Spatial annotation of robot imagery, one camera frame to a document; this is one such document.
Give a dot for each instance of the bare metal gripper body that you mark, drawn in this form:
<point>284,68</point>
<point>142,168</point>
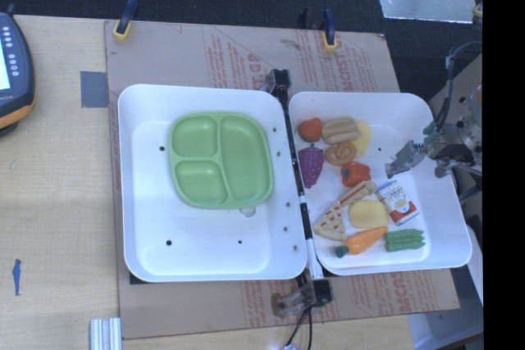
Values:
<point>455,149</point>

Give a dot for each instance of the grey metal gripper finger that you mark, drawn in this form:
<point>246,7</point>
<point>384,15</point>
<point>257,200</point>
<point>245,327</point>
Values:
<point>444,170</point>
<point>404,159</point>

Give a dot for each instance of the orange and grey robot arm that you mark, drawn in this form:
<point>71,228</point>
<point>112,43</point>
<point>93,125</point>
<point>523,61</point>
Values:
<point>478,100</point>

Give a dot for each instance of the white and red carton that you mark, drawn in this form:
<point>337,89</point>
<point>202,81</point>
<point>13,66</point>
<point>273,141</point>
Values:
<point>397,201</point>

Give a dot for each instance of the pale yellow toy lemon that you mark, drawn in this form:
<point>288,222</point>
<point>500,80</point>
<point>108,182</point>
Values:
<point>363,141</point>

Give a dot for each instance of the white plastic tray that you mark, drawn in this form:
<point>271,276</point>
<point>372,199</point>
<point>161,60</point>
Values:
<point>205,246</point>
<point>435,217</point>

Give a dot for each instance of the orange red toy bell pepper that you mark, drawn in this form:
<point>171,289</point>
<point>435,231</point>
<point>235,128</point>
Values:
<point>355,174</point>

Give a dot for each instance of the small toy hot dog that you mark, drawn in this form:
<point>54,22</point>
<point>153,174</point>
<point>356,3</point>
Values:
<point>357,192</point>

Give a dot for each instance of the yellow toy potato chip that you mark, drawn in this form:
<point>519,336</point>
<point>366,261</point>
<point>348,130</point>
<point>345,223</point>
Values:
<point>368,214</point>

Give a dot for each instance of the large toy hot dog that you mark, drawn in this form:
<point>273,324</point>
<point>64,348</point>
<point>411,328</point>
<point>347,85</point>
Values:
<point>339,130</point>

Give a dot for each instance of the brown toy pretzel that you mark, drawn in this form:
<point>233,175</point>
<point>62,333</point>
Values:
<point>330,155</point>

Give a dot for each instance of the green toy asparagus bundle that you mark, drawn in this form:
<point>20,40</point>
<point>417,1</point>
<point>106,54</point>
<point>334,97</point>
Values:
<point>404,240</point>

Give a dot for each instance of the orange toy carrot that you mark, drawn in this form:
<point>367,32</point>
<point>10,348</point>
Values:
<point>364,239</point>

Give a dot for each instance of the purple toy grapes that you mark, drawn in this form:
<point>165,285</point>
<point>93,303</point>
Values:
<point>310,166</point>

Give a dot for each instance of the toy pizza slice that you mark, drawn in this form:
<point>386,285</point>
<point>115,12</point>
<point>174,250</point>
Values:
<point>331,223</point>

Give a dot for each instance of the red toy tomato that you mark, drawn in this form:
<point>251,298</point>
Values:
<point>310,129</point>

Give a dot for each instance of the thin black and white rod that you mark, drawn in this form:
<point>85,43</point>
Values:
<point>304,213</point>

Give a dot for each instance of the green divided plate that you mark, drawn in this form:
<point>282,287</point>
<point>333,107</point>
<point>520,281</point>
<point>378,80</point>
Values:
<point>242,160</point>

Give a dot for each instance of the brown cardboard board red print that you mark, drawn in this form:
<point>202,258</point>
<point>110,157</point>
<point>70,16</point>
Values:
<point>172,53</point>

